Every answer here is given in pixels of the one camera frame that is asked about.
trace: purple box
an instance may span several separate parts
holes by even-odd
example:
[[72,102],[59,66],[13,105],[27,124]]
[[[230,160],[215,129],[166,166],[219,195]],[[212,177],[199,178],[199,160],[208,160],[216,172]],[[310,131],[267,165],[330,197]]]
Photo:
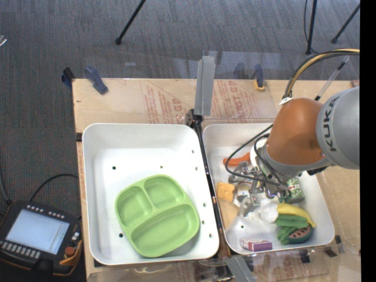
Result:
[[251,251],[271,250],[273,247],[270,241],[261,239],[259,237],[241,238],[240,245]]

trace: white tray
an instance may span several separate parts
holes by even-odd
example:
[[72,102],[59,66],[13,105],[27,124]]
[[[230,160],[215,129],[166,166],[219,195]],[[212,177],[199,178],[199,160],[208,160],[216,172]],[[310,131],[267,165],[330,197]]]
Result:
[[[82,136],[93,257],[105,265],[206,259],[219,248],[212,198],[196,132],[185,125],[95,123]],[[129,243],[115,213],[125,187],[154,174],[174,178],[200,217],[197,234],[157,258],[143,257]]]
[[[227,182],[229,179],[230,174],[224,168],[223,159],[229,157],[243,143],[268,126],[270,123],[213,124],[204,129],[203,141],[214,189],[216,189],[216,183]],[[247,152],[250,152],[250,146],[246,146],[234,157],[243,156]],[[251,236],[259,236],[271,241],[273,248],[270,251],[323,246],[330,243],[334,238],[334,226],[318,180],[316,176],[310,176],[304,172],[299,177],[299,181],[306,198],[296,205],[305,209],[317,224],[314,233],[306,242],[282,245],[277,239],[276,224],[265,223],[256,216],[250,216],[248,219],[237,216],[224,231],[229,247],[236,253],[250,254],[251,251],[240,246],[239,240]]]

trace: display screen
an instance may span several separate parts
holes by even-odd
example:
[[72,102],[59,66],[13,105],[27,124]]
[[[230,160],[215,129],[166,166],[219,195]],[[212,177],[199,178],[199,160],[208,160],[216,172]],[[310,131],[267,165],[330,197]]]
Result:
[[56,255],[69,223],[22,209],[6,239]]

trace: green divided plate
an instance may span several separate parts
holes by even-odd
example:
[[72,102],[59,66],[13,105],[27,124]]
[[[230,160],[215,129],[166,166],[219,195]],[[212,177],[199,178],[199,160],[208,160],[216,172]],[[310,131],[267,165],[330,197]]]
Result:
[[135,250],[159,257],[188,242],[199,230],[199,214],[183,188],[157,174],[122,190],[115,202],[117,219]]

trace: yellow banana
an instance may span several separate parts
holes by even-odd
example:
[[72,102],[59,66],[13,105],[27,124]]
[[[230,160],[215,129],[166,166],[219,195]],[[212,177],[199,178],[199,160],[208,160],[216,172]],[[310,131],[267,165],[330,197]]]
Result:
[[280,203],[277,206],[277,211],[280,214],[298,215],[304,217],[305,219],[307,219],[307,223],[309,223],[312,228],[316,227],[316,224],[311,220],[308,212],[298,206],[288,203]]

